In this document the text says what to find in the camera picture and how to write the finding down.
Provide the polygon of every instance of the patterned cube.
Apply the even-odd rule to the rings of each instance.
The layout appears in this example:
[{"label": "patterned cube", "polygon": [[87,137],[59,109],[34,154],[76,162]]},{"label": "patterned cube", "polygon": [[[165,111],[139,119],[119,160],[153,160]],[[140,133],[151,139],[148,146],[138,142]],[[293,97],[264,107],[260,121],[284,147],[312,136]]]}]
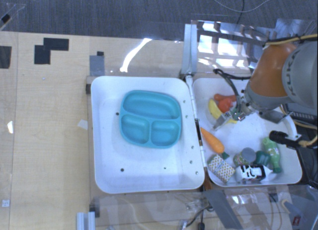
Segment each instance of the patterned cube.
[{"label": "patterned cube", "polygon": [[235,173],[235,169],[226,163],[219,155],[213,155],[208,161],[208,169],[224,183],[227,183]]}]

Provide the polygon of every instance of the gray floor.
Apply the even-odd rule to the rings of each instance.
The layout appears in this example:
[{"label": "gray floor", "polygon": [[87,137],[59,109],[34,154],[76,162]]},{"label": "gray floor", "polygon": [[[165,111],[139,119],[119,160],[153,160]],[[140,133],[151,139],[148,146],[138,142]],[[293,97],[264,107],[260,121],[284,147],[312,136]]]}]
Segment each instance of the gray floor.
[{"label": "gray floor", "polygon": [[[219,1],[242,8],[242,0]],[[263,1],[245,0],[244,10]],[[25,4],[25,9],[6,30],[73,35],[176,40],[183,39],[184,24],[192,19],[236,22],[239,16],[213,0],[0,0],[1,16],[7,3]],[[275,27],[278,18],[317,22],[317,5],[318,0],[273,0],[244,13],[240,23]]]}]

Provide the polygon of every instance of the toy banana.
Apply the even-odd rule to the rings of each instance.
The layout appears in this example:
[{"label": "toy banana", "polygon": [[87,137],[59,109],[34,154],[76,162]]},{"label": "toy banana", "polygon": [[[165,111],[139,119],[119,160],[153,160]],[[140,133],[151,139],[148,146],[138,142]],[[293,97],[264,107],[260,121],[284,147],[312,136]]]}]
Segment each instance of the toy banana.
[{"label": "toy banana", "polygon": [[[209,105],[208,105],[209,111],[212,114],[212,116],[217,120],[222,112],[221,110],[218,108],[216,102],[213,99],[210,99],[209,101]],[[233,119],[229,119],[228,123],[236,123],[237,121],[233,120]]]}]

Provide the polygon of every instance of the white tray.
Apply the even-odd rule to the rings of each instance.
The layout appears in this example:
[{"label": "white tray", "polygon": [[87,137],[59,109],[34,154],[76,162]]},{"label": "white tray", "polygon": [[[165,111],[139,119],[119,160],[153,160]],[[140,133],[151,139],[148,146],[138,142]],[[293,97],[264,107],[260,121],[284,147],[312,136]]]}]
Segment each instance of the white tray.
[{"label": "white tray", "polygon": [[[131,90],[174,97],[182,113],[179,141],[168,149],[145,148],[120,134],[121,101]],[[195,189],[204,180],[203,162],[189,89],[176,78],[98,77],[91,85],[95,181],[106,193]]]},{"label": "white tray", "polygon": [[[233,80],[238,92],[245,89],[247,81]],[[208,102],[213,98],[214,94],[219,93],[223,95],[233,95],[231,87],[222,78],[199,78],[193,84],[193,91],[196,100],[197,113],[200,127],[214,134],[225,146],[225,152],[230,155],[226,161],[231,165],[233,163],[233,156],[239,153],[245,147],[250,147],[255,151],[261,150],[261,141],[267,137],[272,130],[282,131],[289,136],[295,132],[295,125],[292,123],[290,117],[280,124],[274,124],[269,121],[261,119],[256,113],[247,116],[243,121],[236,124],[226,124],[216,132],[212,127],[215,119],[208,110]],[[215,152],[205,144],[203,139],[205,159],[209,160]],[[286,148],[285,145],[278,145],[281,159],[280,164],[282,172],[279,174],[272,174],[268,181],[262,181],[254,185],[278,185],[278,184],[293,184],[300,181],[302,177],[302,168],[295,150]],[[222,187],[246,187],[237,183],[232,177],[226,184],[217,178],[209,171],[211,180]]]}]

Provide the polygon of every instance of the yellow cable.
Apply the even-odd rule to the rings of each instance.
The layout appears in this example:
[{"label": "yellow cable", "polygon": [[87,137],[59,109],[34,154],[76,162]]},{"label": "yellow cable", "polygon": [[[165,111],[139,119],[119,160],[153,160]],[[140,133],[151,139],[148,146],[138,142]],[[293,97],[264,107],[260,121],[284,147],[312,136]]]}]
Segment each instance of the yellow cable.
[{"label": "yellow cable", "polygon": [[317,38],[318,34],[312,34],[312,35],[306,35],[306,36],[301,36],[301,37],[294,37],[282,41],[274,41],[274,42],[266,42],[265,45],[280,45],[280,44],[285,44],[285,43],[290,43],[290,42],[295,42],[295,41],[300,41],[300,40],[306,40],[310,38]]},{"label": "yellow cable", "polygon": [[[282,106],[279,106],[280,110],[283,112],[283,114],[287,115],[286,112],[284,111],[283,107]],[[295,120],[293,120],[293,122],[295,123],[295,125],[298,125],[298,126],[301,126],[301,127],[304,127],[304,128],[309,128],[309,129],[315,129],[315,130],[318,130],[318,127],[317,126],[314,126],[314,125],[306,125],[306,124],[302,124],[302,123],[299,123]],[[310,146],[312,145],[314,142],[316,142],[318,139],[318,136],[316,135],[312,140],[310,141],[305,141],[305,140],[301,140],[298,142],[298,144],[301,146],[301,147],[307,147],[307,146]]]}]

